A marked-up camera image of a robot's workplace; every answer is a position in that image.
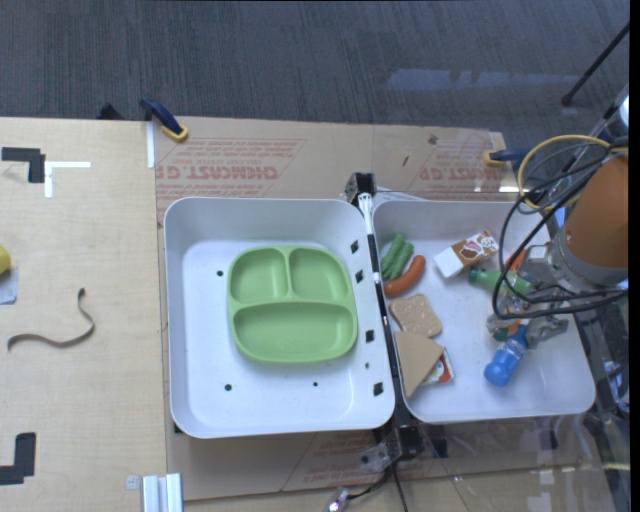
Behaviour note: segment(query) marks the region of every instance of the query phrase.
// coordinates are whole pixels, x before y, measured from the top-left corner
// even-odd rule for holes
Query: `gray carpet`
[[[175,115],[588,133],[629,80],[630,0],[3,0],[0,115]]]

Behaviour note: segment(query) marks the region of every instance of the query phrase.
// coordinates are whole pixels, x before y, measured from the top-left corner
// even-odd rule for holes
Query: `wooden table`
[[[147,124],[7,118],[0,134],[3,147],[38,148],[47,161],[90,163],[55,168],[53,197],[47,198],[43,184],[27,181],[27,163],[0,162],[0,243],[18,271],[17,301],[0,306],[0,466],[13,464],[17,435],[36,434],[35,474],[0,486],[0,510],[140,510],[135,477],[167,472],[156,183],[147,163]],[[84,332],[80,289],[95,321],[88,339],[69,348],[29,340],[2,348],[20,333],[64,340]],[[576,468],[571,482],[567,471],[547,468],[546,476],[478,474],[403,482],[403,489],[412,512],[427,506],[533,510],[547,502],[559,510],[567,486],[575,485],[601,489],[599,510],[613,510],[603,473]],[[319,511],[332,492],[196,501],[185,509]],[[401,505],[389,484],[349,510]]]

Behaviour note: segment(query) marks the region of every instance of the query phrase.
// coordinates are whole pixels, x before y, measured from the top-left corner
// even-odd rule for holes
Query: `yellow object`
[[[7,250],[0,244],[0,274],[11,268],[11,256]]]
[[[484,165],[498,167],[505,164],[505,162],[503,162],[502,160],[494,160],[493,158],[491,158],[491,153],[496,153],[496,150],[487,149],[484,153],[482,153],[482,161],[484,162]]]
[[[189,135],[189,130],[187,130],[187,127],[185,125],[183,125],[182,123],[178,123],[178,126],[180,126],[180,128],[182,128],[182,131],[180,133],[173,133],[166,126],[162,126],[162,127],[160,127],[160,129],[162,130],[162,133],[164,133],[165,135],[171,137],[176,142],[182,142]]]

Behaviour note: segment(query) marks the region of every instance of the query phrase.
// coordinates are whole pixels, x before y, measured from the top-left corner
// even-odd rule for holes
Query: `blue bottle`
[[[485,367],[484,376],[494,386],[506,386],[520,364],[520,359],[528,348],[524,337],[526,328],[526,325],[518,325],[516,332],[500,345],[493,360]]]

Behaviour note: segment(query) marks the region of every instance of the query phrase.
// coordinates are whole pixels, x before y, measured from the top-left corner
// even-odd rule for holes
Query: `black tape mark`
[[[29,183],[44,183],[45,155],[33,148],[2,148],[2,159],[11,162],[29,162]]]
[[[0,485],[24,483],[24,477],[33,476],[36,467],[36,435],[26,432],[16,436],[13,466],[0,466]]]

